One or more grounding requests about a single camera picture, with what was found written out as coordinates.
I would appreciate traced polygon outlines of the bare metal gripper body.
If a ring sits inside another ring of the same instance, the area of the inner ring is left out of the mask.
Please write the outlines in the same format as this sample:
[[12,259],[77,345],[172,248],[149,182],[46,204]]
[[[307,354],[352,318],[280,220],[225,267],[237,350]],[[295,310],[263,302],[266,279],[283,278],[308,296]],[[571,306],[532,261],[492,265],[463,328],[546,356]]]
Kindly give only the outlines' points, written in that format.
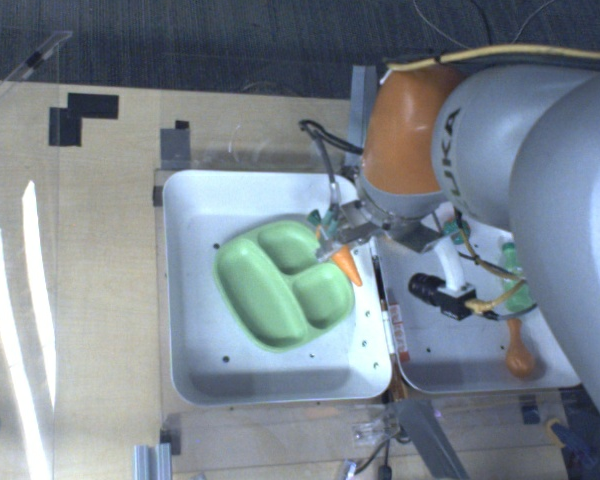
[[332,238],[341,244],[364,244],[393,224],[392,214],[370,200],[357,199],[340,205]]

